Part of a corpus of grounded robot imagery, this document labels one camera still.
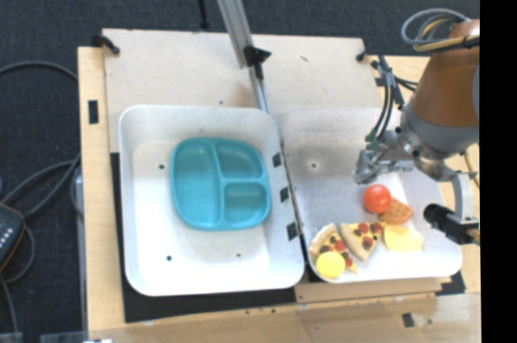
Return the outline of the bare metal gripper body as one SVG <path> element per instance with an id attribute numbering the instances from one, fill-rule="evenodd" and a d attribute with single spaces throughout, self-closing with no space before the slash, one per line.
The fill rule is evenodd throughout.
<path id="1" fill-rule="evenodd" d="M 391 172 L 419 170 L 437 182 L 450 182 L 457 172 L 446 164 L 447 154 L 437 152 L 410 130 L 390 130 L 375 141 L 373 161 L 390 161 Z"/>

